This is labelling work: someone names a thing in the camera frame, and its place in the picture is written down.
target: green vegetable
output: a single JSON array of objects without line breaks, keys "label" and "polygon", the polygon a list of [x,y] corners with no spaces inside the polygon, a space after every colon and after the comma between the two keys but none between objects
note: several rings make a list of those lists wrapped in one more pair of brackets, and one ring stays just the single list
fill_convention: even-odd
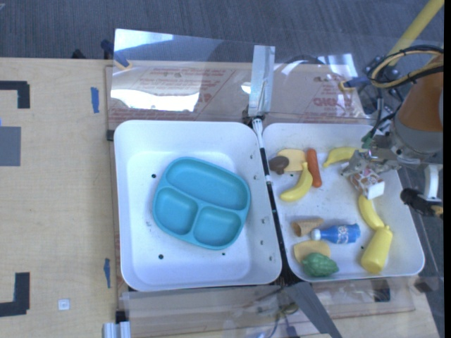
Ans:
[{"label": "green vegetable", "polygon": [[338,271],[337,263],[321,253],[310,253],[302,264],[304,272],[312,277],[327,277]]}]

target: blue tray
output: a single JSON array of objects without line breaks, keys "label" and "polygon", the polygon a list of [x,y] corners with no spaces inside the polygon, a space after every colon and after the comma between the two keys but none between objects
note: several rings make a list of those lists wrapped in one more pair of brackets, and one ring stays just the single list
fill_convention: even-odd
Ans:
[{"label": "blue tray", "polygon": [[197,158],[172,161],[152,204],[156,224],[166,233],[208,249],[224,249],[240,235],[250,190],[235,173]]}]

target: dark floor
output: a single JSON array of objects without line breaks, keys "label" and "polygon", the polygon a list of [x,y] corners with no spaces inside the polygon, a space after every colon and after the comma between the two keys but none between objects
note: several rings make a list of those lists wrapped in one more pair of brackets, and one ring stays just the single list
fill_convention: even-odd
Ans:
[{"label": "dark floor", "polygon": [[[283,58],[352,54],[359,72],[393,47],[428,1],[0,0],[0,56],[70,58],[79,49],[100,59],[100,42],[113,41],[115,29],[123,28],[274,45]],[[441,45],[444,25],[441,8],[418,42]],[[443,162],[443,154],[435,159]],[[403,180],[422,189],[415,175]],[[421,275],[428,278],[428,299],[444,337],[443,222],[414,219],[426,247]]]}]

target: blue bottle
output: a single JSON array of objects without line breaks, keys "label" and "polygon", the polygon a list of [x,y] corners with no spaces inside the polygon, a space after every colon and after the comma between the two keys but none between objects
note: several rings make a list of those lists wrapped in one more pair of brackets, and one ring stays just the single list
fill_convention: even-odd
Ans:
[{"label": "blue bottle", "polygon": [[333,225],[324,230],[313,229],[310,233],[313,240],[327,239],[335,244],[354,243],[360,237],[358,224]]}]

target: wooden table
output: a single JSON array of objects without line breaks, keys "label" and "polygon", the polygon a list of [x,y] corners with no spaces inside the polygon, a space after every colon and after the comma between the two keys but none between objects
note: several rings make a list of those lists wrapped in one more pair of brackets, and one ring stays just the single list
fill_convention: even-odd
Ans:
[{"label": "wooden table", "polygon": [[[102,325],[115,320],[105,100],[110,65],[0,58],[0,80],[30,85],[30,108],[18,108],[16,91],[0,90],[1,126],[21,132],[20,166],[0,166],[0,303],[14,302],[16,273],[30,274],[30,307],[26,314],[0,317],[2,337],[100,337]],[[95,89],[98,112],[92,103]],[[426,296],[413,294],[412,299],[414,311],[334,323],[344,337],[438,337]]]}]

